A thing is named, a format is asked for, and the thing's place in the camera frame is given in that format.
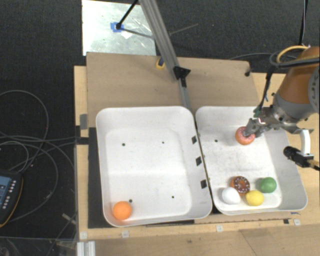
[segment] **yellow ball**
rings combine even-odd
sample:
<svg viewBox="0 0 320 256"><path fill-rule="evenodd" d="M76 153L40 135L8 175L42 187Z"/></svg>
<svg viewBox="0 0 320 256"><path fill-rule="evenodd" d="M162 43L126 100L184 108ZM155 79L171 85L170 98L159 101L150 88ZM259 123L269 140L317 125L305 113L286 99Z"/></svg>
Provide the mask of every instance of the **yellow ball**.
<svg viewBox="0 0 320 256"><path fill-rule="evenodd" d="M264 194L258 190L251 190L245 194L245 199L250 206L260 206L265 200Z"/></svg>

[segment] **black carpet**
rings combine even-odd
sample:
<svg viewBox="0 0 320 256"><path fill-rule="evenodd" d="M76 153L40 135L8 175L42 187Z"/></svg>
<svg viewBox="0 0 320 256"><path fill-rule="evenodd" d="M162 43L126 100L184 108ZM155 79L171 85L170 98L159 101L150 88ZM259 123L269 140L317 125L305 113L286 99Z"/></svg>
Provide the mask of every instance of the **black carpet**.
<svg viewBox="0 0 320 256"><path fill-rule="evenodd" d="M303 0L158 0L158 4L169 32L198 23L171 36L178 56L229 59L249 53L272 53L299 40ZM75 136L73 66L85 65L81 8L80 0L0 1L0 94L25 90L38 96L49 115L47 139ZM319 45L319 11L320 2L310 0L303 40L306 45ZM255 72L267 71L267 59L246 58ZM37 138L44 135L46 116L31 96L6 94L0 98L0 110L0 131ZM73 159L73 145L62 149ZM30 155L35 152L30 148ZM74 170L59 151L52 150L50 155L59 171L53 196L33 214L0 228L0 236L55 238L68 222L62 214L75 214ZM2 146L0 168L9 169L24 157L19 146ZM22 196L12 218L44 202L55 178L51 160L45 155L37 157L24 175ZM74 228L69 225L61 238L72 237Z"/></svg>

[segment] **yellow cable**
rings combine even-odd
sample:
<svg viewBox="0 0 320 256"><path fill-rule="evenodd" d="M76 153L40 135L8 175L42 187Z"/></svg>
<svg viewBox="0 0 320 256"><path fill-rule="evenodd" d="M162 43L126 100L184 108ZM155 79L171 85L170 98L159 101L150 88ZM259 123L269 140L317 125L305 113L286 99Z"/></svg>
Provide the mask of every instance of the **yellow cable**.
<svg viewBox="0 0 320 256"><path fill-rule="evenodd" d="M294 45L294 46L290 46L286 49L284 49L283 51L281 51L277 57L276 57L276 62L277 63L281 63L280 61L280 58L282 55L284 55L285 53L289 52L289 51L292 51L292 50L305 50L305 49L308 49L307 46L303 46L303 45Z"/></svg>

